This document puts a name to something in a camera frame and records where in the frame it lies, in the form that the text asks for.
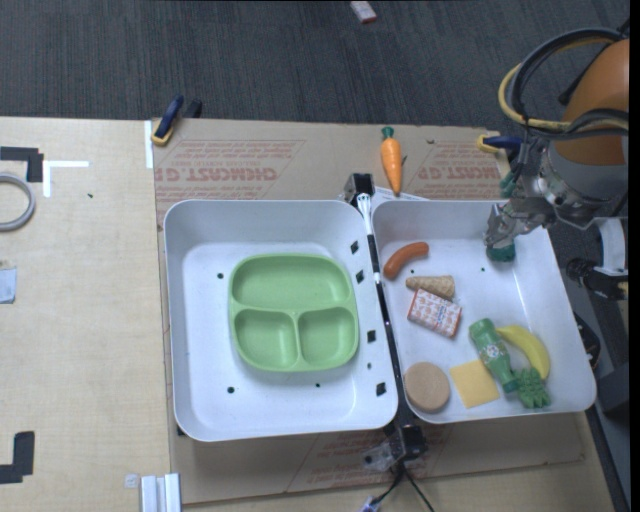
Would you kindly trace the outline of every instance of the toy carrot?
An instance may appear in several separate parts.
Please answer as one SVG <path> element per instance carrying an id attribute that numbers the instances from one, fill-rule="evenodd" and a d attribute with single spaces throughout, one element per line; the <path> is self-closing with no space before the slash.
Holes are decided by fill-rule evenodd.
<path id="1" fill-rule="evenodd" d="M 382 129 L 382 135 L 384 135 L 384 140 L 380 145 L 382 166 L 391 185 L 391 190 L 395 195 L 399 195 L 402 184 L 402 150 L 400 143 L 393 138 L 393 128 L 385 126 Z"/>

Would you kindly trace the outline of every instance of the toy sausage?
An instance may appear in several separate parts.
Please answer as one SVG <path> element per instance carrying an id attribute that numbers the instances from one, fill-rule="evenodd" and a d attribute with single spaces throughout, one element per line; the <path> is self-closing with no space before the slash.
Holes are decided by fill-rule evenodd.
<path id="1" fill-rule="evenodd" d="M 426 242 L 413 242 L 401 247 L 387 260 L 382 273 L 387 279 L 395 279 L 400 269 L 415 258 L 423 258 L 429 253 L 429 245 Z"/>

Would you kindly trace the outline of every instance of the black carpet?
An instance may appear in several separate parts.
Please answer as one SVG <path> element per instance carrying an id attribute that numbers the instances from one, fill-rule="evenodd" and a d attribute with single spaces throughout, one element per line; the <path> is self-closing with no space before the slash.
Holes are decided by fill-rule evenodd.
<path id="1" fill-rule="evenodd" d="M 496 99 L 505 73 L 552 37 L 617 28 L 630 14 L 629 0 L 370 3 L 378 20 L 361 25 L 346 1 L 0 0 L 0 115 L 149 119 L 180 92 L 202 100 L 208 118 L 522 135 Z M 558 93 L 594 52 L 541 66 L 526 98 L 537 117 L 559 118 Z M 593 232 L 559 224 L 550 235 L 561 267 L 600 257 Z M 594 309 L 614 364 L 628 361 L 617 310 L 598 299 Z M 625 510 L 602 433 L 593 432 Z"/>

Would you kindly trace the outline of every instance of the green bottle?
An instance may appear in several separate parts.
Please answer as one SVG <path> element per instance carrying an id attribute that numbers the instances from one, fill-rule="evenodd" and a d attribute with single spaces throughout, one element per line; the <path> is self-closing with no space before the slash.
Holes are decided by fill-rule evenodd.
<path id="1" fill-rule="evenodd" d="M 504 392 L 516 391 L 518 379 L 511 371 L 511 357 L 493 322 L 488 318 L 478 320 L 469 327 L 469 334 L 476 344 L 480 359 L 500 381 Z"/>

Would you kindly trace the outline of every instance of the toy food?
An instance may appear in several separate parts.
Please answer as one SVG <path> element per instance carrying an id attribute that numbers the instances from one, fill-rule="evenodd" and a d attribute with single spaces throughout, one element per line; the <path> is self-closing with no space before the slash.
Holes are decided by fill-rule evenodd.
<path id="1" fill-rule="evenodd" d="M 420 288 L 413 296 L 407 318 L 452 338 L 458 328 L 461 312 L 462 308 L 457 304 Z"/>
<path id="2" fill-rule="evenodd" d="M 426 361 L 412 365 L 405 372 L 404 386 L 409 401 L 426 412 L 440 409 L 451 394 L 447 375 L 438 366 Z"/>
<path id="3" fill-rule="evenodd" d="M 382 273 L 387 279 L 395 279 L 400 269 L 409 261 L 415 258 L 424 258 L 429 254 L 429 244 L 426 242 L 413 242 L 407 244 L 396 252 L 385 263 Z"/>
<path id="4" fill-rule="evenodd" d="M 511 357 L 493 322 L 488 318 L 469 326 L 469 335 L 478 349 L 480 360 L 500 381 L 505 393 L 518 389 L 518 380 L 511 370 Z"/>
<path id="5" fill-rule="evenodd" d="M 423 290 L 433 293 L 443 299 L 451 300 L 455 293 L 456 287 L 453 277 L 451 276 L 415 276 L 408 277 L 405 281 L 407 288 Z"/>
<path id="6" fill-rule="evenodd" d="M 467 409 L 500 398 L 495 379 L 480 359 L 449 368 L 449 373 Z"/>
<path id="7" fill-rule="evenodd" d="M 385 126 L 382 129 L 384 140 L 380 145 L 382 167 L 395 195 L 400 194 L 402 186 L 402 149 L 400 143 L 393 138 L 393 128 Z"/>
<path id="8" fill-rule="evenodd" d="M 542 380 L 549 376 L 549 370 L 551 369 L 549 353 L 537 336 L 520 325 L 496 327 L 496 331 L 505 341 L 524 352 L 531 366 L 538 370 Z"/>
<path id="9" fill-rule="evenodd" d="M 551 404 L 551 398 L 544 387 L 538 370 L 525 368 L 516 370 L 518 398 L 527 409 L 539 409 Z"/>

